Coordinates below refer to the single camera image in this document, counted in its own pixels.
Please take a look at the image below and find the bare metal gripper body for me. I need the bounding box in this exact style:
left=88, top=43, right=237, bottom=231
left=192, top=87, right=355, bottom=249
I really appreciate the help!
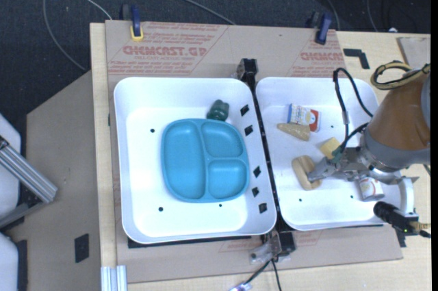
left=331, top=147, right=387, bottom=183

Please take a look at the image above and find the white plastic tray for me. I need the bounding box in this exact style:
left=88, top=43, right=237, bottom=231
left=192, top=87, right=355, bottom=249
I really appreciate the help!
left=113, top=76, right=277, bottom=245
left=255, top=76, right=405, bottom=231

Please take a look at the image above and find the black cylinder on white bracket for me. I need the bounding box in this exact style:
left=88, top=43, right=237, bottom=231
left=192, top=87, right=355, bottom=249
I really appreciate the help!
left=368, top=168, right=420, bottom=234

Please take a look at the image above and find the pale yellow pizza slice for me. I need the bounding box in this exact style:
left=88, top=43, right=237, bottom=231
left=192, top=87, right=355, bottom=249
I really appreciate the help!
left=276, top=123, right=311, bottom=142

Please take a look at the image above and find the blue divided plate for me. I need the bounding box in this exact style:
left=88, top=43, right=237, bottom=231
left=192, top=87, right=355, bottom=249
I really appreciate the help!
left=160, top=118, right=250, bottom=204

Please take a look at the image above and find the brown cardboard board, red print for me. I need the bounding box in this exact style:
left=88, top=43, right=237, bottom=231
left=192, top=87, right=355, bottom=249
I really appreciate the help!
left=104, top=19, right=404, bottom=283

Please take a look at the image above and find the thin black rod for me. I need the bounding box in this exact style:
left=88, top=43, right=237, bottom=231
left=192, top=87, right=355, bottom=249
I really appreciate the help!
left=249, top=73, right=281, bottom=233

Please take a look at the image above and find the yellow cheese wedge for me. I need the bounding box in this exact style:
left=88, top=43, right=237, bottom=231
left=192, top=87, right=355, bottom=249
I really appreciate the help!
left=320, top=136, right=342, bottom=160

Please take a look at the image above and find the small white can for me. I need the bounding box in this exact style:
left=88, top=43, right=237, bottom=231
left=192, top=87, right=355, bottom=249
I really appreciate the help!
left=357, top=176, right=385, bottom=203

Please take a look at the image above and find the tan bread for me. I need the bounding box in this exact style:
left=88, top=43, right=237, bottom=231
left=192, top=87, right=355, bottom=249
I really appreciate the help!
left=291, top=155, right=323, bottom=191

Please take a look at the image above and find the black block with thin wires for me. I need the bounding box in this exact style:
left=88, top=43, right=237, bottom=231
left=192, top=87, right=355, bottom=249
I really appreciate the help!
left=277, top=231, right=296, bottom=256
left=235, top=58, right=257, bottom=81

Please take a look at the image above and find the white and red carton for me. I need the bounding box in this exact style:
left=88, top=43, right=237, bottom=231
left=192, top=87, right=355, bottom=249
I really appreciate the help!
left=286, top=103, right=322, bottom=133

